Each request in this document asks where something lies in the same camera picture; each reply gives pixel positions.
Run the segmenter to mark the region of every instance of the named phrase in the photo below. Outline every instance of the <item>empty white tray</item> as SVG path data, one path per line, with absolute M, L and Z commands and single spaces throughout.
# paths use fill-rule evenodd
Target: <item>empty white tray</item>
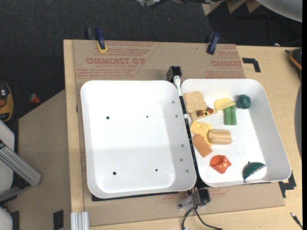
M 100 198 L 186 191 L 196 173 L 175 86 L 92 80 L 81 88 L 88 187 Z
M 239 95 L 245 94 L 251 99 L 249 109 L 236 109 L 235 126 L 224 125 L 223 111 L 197 120 L 211 124 L 213 129 L 229 130 L 233 140 L 229 145 L 212 145 L 212 153 L 204 158 L 195 149 L 200 177 L 207 185 L 226 186 L 288 179 L 290 163 L 265 90 L 259 82 L 251 79 L 189 79 L 181 84 L 183 95 L 196 91 L 202 92 L 211 108 L 215 100 L 221 98 L 237 101 Z M 232 164 L 223 174 L 210 167 L 210 159 L 215 155 L 225 155 Z M 266 167 L 244 181 L 242 172 L 248 162 L 261 162 Z

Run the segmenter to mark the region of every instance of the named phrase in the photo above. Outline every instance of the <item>orange object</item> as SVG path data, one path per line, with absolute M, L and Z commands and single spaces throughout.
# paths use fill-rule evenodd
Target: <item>orange object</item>
M 208 145 L 205 139 L 199 134 L 194 136 L 193 144 L 198 150 L 198 152 L 200 152 L 203 158 L 212 152 L 211 147 Z
M 40 99 L 38 98 L 38 96 L 34 93 L 32 93 L 29 97 L 29 102 L 30 103 L 40 103 Z
M 210 166 L 221 174 L 225 173 L 230 165 L 231 163 L 225 155 L 216 155 L 210 160 Z
M 12 92 L 6 82 L 0 80 L 0 120 L 9 122 L 14 112 Z

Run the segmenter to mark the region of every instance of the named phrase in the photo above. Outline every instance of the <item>yellow cheese slice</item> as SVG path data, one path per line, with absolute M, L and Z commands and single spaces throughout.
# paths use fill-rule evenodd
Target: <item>yellow cheese slice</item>
M 233 106 L 236 103 L 233 102 L 231 99 L 229 98 L 223 98 L 223 99 L 218 99 L 214 102 L 214 108 L 216 110 L 224 110 L 227 107 Z
M 213 144 L 209 141 L 207 133 L 209 130 L 212 129 L 211 124 L 202 123 L 198 121 L 193 121 L 193 123 L 190 126 L 190 131 L 195 135 L 201 135 L 204 140 L 208 143 L 209 146 L 212 146 Z

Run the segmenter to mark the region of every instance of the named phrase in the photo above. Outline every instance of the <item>cardboard sheet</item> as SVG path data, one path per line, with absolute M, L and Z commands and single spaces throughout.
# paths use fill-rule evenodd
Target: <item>cardboard sheet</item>
M 208 44 L 106 41 L 108 51 L 99 53 L 96 41 L 74 40 L 74 64 L 78 101 L 79 135 L 85 210 L 90 225 L 181 217 L 177 202 L 187 192 L 93 201 L 86 181 L 86 157 L 80 88 L 90 80 L 163 80 L 170 66 L 181 66 L 181 80 L 245 78 L 236 45 L 218 44 L 215 54 Z M 211 214 L 283 206 L 278 183 L 208 188 L 211 202 L 199 210 Z

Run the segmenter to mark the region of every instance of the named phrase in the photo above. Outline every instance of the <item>plastic food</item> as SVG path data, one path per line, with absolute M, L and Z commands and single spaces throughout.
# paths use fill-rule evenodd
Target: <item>plastic food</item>
M 186 104 L 187 113 L 206 110 L 208 107 L 201 92 L 185 93 L 183 98 Z
M 217 111 L 215 109 L 212 109 L 210 107 L 207 107 L 206 110 L 198 110 L 194 113 L 190 113 L 190 117 L 192 120 L 197 120 L 197 119 L 200 119 L 200 118 L 203 118 L 203 117 L 208 117 L 212 114 L 215 114 L 217 113 Z
M 212 144 L 227 145 L 232 142 L 230 131 L 224 129 L 209 130 L 208 139 Z
M 260 162 L 248 162 L 243 169 L 243 179 L 247 179 L 252 174 L 264 168 L 266 165 Z
M 38 98 L 38 96 L 35 94 L 35 93 L 32 93 L 30 96 L 29 96 L 29 102 L 30 103 L 40 103 L 40 99 Z
M 193 144 L 203 158 L 212 152 L 211 147 L 201 135 L 196 135 L 193 137 Z
M 251 100 L 247 95 L 240 95 L 236 102 L 236 106 L 242 109 L 248 109 L 250 107 Z
M 231 163 L 225 155 L 215 155 L 210 160 L 210 166 L 217 172 L 223 174 L 226 172 L 227 168 L 231 166 Z
M 214 108 L 216 110 L 224 110 L 227 107 L 233 106 L 236 103 L 233 102 L 231 99 L 229 98 L 223 98 L 223 99 L 218 99 L 214 102 Z
M 224 124 L 236 125 L 236 106 L 232 105 L 224 109 Z
M 208 143 L 209 146 L 212 146 L 213 144 L 208 140 L 207 133 L 209 130 L 212 129 L 211 124 L 202 123 L 193 121 L 192 125 L 190 126 L 190 131 L 195 135 L 201 135 L 204 140 Z

